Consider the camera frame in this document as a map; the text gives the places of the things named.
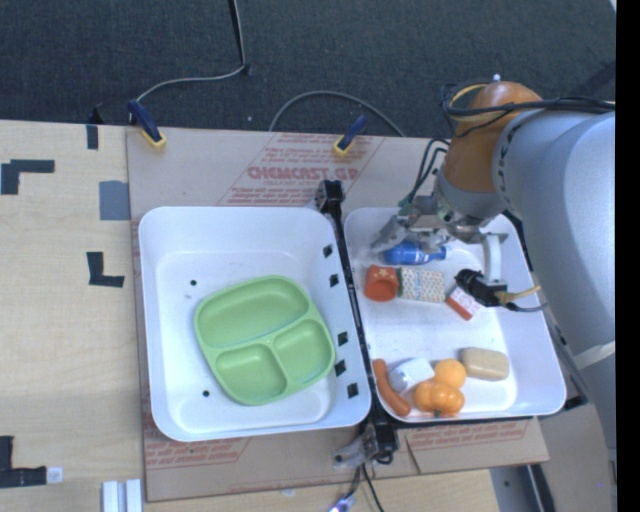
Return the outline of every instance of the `green plate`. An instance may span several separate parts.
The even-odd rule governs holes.
[[[331,335],[307,293],[283,276],[216,292],[194,316],[200,348],[237,402],[261,405],[323,378],[335,360]]]

